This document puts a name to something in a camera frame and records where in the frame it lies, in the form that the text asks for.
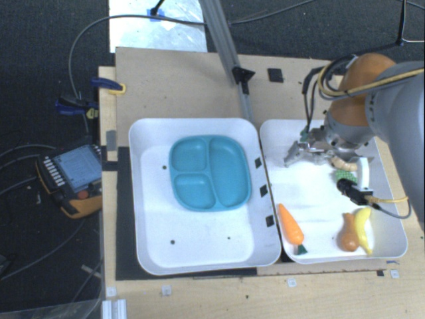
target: screen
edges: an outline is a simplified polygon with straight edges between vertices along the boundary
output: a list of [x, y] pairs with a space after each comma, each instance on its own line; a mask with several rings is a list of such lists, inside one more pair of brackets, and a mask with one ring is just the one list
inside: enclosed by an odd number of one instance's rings
[[85, 189], [90, 182], [97, 181], [102, 176], [102, 166], [89, 145], [56, 156], [53, 161], [75, 193]]

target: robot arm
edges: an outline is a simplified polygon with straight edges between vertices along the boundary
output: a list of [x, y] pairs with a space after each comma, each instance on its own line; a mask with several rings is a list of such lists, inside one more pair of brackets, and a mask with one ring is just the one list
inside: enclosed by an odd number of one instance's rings
[[[381, 54], [365, 54], [349, 67], [339, 91], [353, 90], [423, 67], [423, 62], [395, 64]], [[305, 154], [313, 154], [318, 164], [333, 156], [349, 161], [357, 157], [355, 150], [373, 136], [388, 144], [403, 188], [424, 230], [423, 70], [365, 93], [333, 101], [324, 125], [309, 131], [304, 143], [294, 143], [285, 165]]]

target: white tray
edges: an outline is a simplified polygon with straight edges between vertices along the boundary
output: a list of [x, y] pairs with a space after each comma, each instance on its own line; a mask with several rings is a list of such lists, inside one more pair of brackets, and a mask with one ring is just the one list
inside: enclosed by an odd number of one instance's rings
[[[323, 122], [313, 121], [312, 128]], [[295, 262], [324, 263], [353, 259], [395, 258], [407, 250], [407, 238], [400, 219], [380, 211], [372, 211], [366, 232], [373, 254], [367, 256], [359, 247], [355, 252], [345, 252], [338, 247], [339, 233], [343, 227], [343, 213], [359, 209], [336, 188], [335, 169], [330, 164], [314, 165], [312, 159], [303, 159], [284, 167], [284, 157], [299, 133], [305, 120], [269, 120], [260, 129], [262, 149], [268, 177], [272, 184], [275, 203], [283, 203], [300, 225], [308, 254], [295, 255], [296, 247], [283, 237], [286, 254]], [[370, 188], [374, 195], [391, 199], [392, 194], [384, 172], [375, 141], [357, 152], [374, 157], [370, 163]], [[394, 203], [383, 205], [397, 213]]]
[[[242, 207], [198, 212], [175, 199], [169, 151], [177, 140], [200, 135], [228, 136], [245, 151], [252, 192]], [[130, 128], [129, 146], [137, 257], [147, 272], [167, 275], [267, 266], [279, 258], [281, 242], [270, 193], [260, 195], [267, 179], [264, 164], [256, 167], [262, 154], [251, 123], [238, 118], [142, 119]]]

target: yellow cable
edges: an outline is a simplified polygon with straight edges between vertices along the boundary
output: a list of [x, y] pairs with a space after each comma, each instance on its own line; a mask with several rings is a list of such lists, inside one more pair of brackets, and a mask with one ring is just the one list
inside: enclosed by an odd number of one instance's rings
[[380, 199], [372, 195], [366, 195], [365, 199], [369, 203], [399, 203], [399, 202], [407, 201], [409, 198], [407, 196], [404, 196], [404, 197], [401, 197], [400, 199]]
[[368, 90], [370, 88], [376, 88], [378, 86], [387, 85], [387, 84], [390, 84], [392, 82], [398, 82], [399, 80], [410, 78], [410, 77], [416, 76], [417, 74], [424, 72], [423, 68], [419, 68], [417, 70], [412, 70], [412, 71], [408, 71], [408, 72], [405, 72], [405, 73], [396, 74], [395, 76], [384, 78], [382, 80], [378, 80], [377, 82], [372, 82], [370, 84], [362, 85], [362, 86], [352, 88], [352, 89], [349, 89], [349, 90], [331, 91], [331, 90], [324, 88], [323, 84], [322, 84], [323, 75], [327, 71], [328, 67], [331, 66], [331, 65], [332, 65], [332, 62], [330, 64], [328, 64], [327, 66], [325, 66], [323, 68], [323, 70], [320, 71], [319, 76], [317, 78], [317, 86], [319, 87], [320, 91], [322, 91], [322, 93], [324, 93], [324, 94], [326, 94], [330, 97], [345, 96], [345, 95], [348, 95], [348, 94], [353, 94], [353, 93], [356, 93], [356, 92], [365, 91], [365, 90]]

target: black mat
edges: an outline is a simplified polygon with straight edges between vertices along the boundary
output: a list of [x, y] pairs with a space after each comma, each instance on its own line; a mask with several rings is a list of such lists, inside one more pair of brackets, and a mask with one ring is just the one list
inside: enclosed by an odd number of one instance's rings
[[135, 247], [133, 186], [129, 148], [118, 148], [118, 204], [116, 232], [116, 280], [144, 280], [156, 278], [187, 278], [207, 276], [252, 276], [256, 268], [214, 270], [167, 276], [154, 276], [140, 267]]

